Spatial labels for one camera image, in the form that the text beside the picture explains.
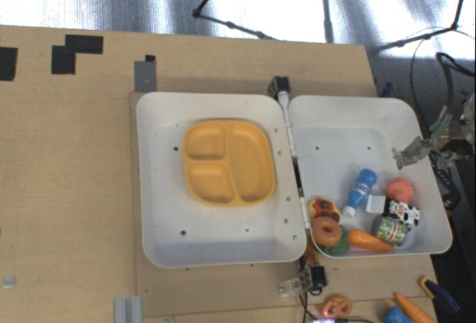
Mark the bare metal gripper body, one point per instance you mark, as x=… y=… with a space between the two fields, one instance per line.
x=463 y=144

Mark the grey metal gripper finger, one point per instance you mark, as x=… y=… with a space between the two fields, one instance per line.
x=413 y=152
x=444 y=158

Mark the pizza slice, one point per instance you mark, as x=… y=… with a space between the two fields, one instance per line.
x=320 y=205

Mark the brown doughnut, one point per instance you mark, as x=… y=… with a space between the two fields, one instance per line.
x=320 y=234

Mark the blue plastic bottle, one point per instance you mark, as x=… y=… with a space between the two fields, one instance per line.
x=396 y=316
x=360 y=189

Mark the brown pretzel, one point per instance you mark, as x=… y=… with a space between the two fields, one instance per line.
x=331 y=308

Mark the orange divided plate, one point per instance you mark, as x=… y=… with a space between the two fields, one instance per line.
x=245 y=161

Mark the green can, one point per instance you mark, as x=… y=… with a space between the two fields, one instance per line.
x=390 y=230

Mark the black and white thin rod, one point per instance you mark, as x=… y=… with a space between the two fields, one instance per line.
x=288 y=128

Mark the orange carrot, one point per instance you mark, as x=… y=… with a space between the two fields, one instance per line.
x=413 y=310
x=368 y=240

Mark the green broccoli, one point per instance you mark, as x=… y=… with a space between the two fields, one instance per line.
x=340 y=248

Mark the white plastic tray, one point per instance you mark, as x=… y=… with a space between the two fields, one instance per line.
x=167 y=224
x=342 y=128

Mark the white cube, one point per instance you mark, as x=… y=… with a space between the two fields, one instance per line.
x=376 y=204

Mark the pink toy food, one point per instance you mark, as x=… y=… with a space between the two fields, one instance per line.
x=399 y=188

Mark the black and white cow carton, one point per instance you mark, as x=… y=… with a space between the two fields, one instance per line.
x=403 y=213

